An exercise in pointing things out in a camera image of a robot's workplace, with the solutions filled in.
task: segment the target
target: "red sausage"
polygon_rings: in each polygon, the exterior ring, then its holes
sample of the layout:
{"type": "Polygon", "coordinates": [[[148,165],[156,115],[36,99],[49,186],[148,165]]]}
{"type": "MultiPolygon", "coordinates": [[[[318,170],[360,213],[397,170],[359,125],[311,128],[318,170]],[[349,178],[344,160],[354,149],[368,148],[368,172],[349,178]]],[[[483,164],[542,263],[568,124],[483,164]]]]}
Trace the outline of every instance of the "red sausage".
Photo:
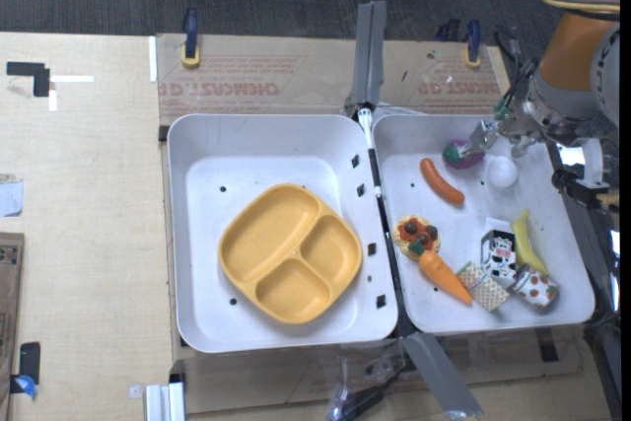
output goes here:
{"type": "Polygon", "coordinates": [[[420,168],[421,174],[434,191],[453,205],[462,205],[464,194],[443,179],[434,162],[429,158],[424,158],[421,160],[420,168]]]}

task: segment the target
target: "strawberry print cup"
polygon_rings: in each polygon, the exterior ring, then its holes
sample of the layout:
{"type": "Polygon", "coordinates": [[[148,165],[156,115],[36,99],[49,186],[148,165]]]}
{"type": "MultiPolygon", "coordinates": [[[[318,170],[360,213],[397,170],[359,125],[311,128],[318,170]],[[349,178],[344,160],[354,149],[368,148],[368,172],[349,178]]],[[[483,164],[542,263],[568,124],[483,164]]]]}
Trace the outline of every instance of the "strawberry print cup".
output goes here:
{"type": "Polygon", "coordinates": [[[517,280],[512,290],[539,309],[548,307],[559,293],[559,287],[549,276],[543,275],[527,263],[517,271],[517,280]]]}

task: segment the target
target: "toy banana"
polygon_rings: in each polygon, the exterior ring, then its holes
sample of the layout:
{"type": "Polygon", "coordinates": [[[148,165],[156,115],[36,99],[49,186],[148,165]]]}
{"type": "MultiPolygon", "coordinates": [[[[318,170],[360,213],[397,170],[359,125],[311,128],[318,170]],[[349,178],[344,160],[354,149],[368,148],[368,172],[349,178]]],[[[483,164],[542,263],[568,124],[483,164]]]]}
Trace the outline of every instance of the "toy banana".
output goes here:
{"type": "Polygon", "coordinates": [[[537,269],[543,275],[548,275],[548,270],[547,268],[545,268],[543,261],[539,259],[539,257],[530,246],[527,229],[528,214],[528,210],[524,209],[520,217],[513,223],[511,223],[511,228],[515,233],[515,253],[517,256],[517,263],[519,265],[527,263],[532,268],[537,269]]]}

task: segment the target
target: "white ball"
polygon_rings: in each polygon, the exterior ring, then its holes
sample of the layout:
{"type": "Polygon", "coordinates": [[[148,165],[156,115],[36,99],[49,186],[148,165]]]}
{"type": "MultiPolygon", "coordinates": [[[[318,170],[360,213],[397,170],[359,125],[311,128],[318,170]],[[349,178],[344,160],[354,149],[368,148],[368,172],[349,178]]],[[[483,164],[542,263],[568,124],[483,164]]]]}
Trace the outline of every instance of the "white ball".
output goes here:
{"type": "Polygon", "coordinates": [[[517,166],[508,157],[495,157],[489,164],[486,176],[494,186],[508,188],[517,180],[517,166]]]}

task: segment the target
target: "toy pizza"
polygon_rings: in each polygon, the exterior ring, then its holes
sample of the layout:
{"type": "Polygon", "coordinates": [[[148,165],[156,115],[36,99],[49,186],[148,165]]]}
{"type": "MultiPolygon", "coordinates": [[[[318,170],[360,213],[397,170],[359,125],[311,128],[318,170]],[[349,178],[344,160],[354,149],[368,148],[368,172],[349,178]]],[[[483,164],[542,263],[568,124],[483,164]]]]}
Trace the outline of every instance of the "toy pizza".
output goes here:
{"type": "Polygon", "coordinates": [[[441,246],[437,228],[421,216],[408,215],[400,218],[392,228],[392,238],[401,252],[413,260],[417,260],[419,256],[409,248],[414,241],[418,240],[424,250],[433,252],[438,252],[441,246]]]}

